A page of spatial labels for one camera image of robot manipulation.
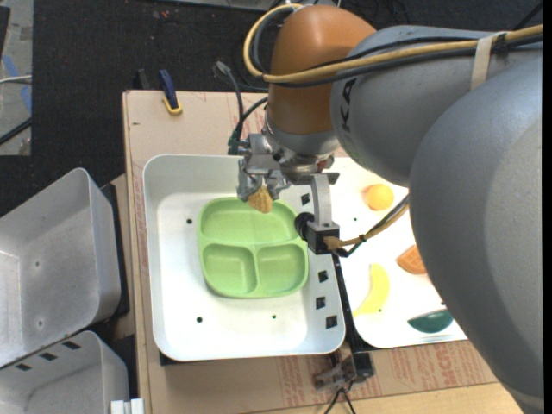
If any yellow banana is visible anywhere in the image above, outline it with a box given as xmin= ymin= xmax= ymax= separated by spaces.
xmin=351 ymin=262 xmax=391 ymax=319

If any white plastic tray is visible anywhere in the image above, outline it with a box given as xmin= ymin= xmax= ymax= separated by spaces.
xmin=0 ymin=329 xmax=131 ymax=414
xmin=141 ymin=153 xmax=348 ymax=363
xmin=0 ymin=166 xmax=123 ymax=368
xmin=297 ymin=156 xmax=469 ymax=350

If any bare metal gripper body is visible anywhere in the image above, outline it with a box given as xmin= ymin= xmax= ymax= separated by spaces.
xmin=237 ymin=132 xmax=336 ymax=181

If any orange waffle biscuit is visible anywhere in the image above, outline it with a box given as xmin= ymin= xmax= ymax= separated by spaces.
xmin=395 ymin=243 xmax=429 ymax=276

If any orange ball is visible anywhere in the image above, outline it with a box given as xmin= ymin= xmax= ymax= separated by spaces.
xmin=364 ymin=183 xmax=395 ymax=212

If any brown cardboard board red print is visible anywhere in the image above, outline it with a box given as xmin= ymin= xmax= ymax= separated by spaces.
xmin=122 ymin=89 xmax=519 ymax=414

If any dark green bowl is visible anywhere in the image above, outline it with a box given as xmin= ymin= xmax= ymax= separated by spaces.
xmin=406 ymin=309 xmax=455 ymax=336

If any yellow textured toy food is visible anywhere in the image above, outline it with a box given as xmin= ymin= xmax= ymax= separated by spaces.
xmin=247 ymin=186 xmax=274 ymax=216

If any black block with thin wires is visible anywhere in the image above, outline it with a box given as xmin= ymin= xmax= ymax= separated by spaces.
xmin=313 ymin=350 xmax=376 ymax=391

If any green divided plate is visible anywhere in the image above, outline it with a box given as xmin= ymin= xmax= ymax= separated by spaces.
xmin=197 ymin=196 xmax=311 ymax=299

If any black cylinder on white bracket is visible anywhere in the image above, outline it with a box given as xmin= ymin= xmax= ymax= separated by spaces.
xmin=293 ymin=172 xmax=342 ymax=256

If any thin black rod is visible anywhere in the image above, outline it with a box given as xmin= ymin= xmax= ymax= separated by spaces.
xmin=333 ymin=251 xmax=368 ymax=358

